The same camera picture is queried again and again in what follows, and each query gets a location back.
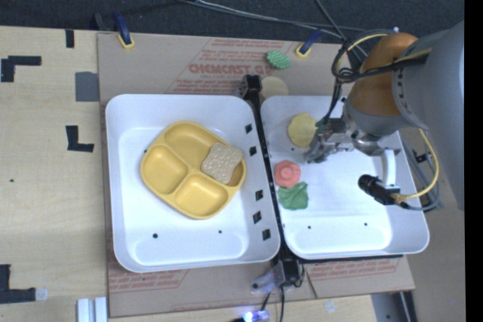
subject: yellow plate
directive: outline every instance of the yellow plate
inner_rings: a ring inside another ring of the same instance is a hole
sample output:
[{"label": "yellow plate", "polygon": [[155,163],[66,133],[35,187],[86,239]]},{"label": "yellow plate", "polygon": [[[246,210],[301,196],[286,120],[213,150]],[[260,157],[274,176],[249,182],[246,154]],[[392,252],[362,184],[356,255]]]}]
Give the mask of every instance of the yellow plate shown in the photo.
[{"label": "yellow plate", "polygon": [[219,213],[245,179],[241,160],[228,184],[202,172],[202,163],[215,143],[230,146],[200,124],[179,121],[167,127],[146,150],[141,177],[159,198],[193,219]]}]

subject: white tray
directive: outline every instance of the white tray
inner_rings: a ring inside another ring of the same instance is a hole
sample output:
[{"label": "white tray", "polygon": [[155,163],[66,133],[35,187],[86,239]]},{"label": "white tray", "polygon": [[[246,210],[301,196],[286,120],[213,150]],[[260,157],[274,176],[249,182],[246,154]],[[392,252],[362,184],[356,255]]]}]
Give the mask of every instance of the white tray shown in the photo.
[{"label": "white tray", "polygon": [[[145,149],[170,124],[194,121],[244,153],[240,190],[216,216],[190,219],[143,183]],[[270,260],[280,235],[250,106],[238,97],[121,95],[106,107],[112,228],[117,260],[162,271]]]},{"label": "white tray", "polygon": [[[330,155],[321,164],[307,164],[303,159],[306,149],[297,148],[288,138],[287,126],[295,115],[308,112],[319,120],[330,101],[330,97],[270,97],[261,108],[272,171],[282,160],[297,162],[300,180],[308,184],[309,206],[305,210],[286,210],[279,205],[288,247],[304,259],[420,252],[429,242],[422,211],[383,206],[357,185],[362,174],[382,176],[380,158],[354,150]],[[340,114],[341,105],[332,117]],[[402,149],[397,133],[385,145]],[[404,151],[396,156],[396,165],[401,192],[415,193]],[[417,198],[408,203],[420,206]]]}]

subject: green brush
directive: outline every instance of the green brush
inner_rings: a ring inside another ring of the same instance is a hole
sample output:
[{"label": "green brush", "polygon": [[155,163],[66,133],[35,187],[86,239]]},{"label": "green brush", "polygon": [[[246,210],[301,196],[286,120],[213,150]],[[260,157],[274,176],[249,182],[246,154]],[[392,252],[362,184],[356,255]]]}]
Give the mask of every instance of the green brush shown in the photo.
[{"label": "green brush", "polygon": [[290,66],[290,60],[281,51],[274,50],[266,53],[266,60],[276,69],[286,69]]}]

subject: cardboard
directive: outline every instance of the cardboard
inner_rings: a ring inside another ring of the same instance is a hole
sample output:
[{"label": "cardboard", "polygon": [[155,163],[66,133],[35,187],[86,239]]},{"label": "cardboard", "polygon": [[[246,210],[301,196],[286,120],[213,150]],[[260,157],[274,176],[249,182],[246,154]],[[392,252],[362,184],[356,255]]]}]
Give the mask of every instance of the cardboard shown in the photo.
[{"label": "cardboard", "polygon": [[[314,44],[306,59],[295,57],[300,42],[134,34],[125,50],[115,33],[97,35],[103,183],[106,208],[110,317],[172,311],[259,305],[265,295],[250,282],[270,269],[270,262],[216,268],[137,274],[123,269],[112,251],[105,108],[119,94],[237,94],[245,74],[275,76],[291,95],[331,95],[331,63],[339,46]],[[273,69],[268,51],[286,54],[291,66]],[[344,88],[348,93],[350,87]],[[303,285],[286,300],[353,296],[412,290],[406,258],[358,259],[305,264]]]}]

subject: toy bread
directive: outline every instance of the toy bread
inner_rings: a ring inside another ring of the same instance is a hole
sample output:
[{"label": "toy bread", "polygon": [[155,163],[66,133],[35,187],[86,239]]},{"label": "toy bread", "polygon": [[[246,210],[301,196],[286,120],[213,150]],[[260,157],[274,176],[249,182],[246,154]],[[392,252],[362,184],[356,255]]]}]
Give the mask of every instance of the toy bread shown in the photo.
[{"label": "toy bread", "polygon": [[240,149],[215,143],[202,163],[202,171],[216,181],[228,184],[234,169],[242,159],[243,153]]}]

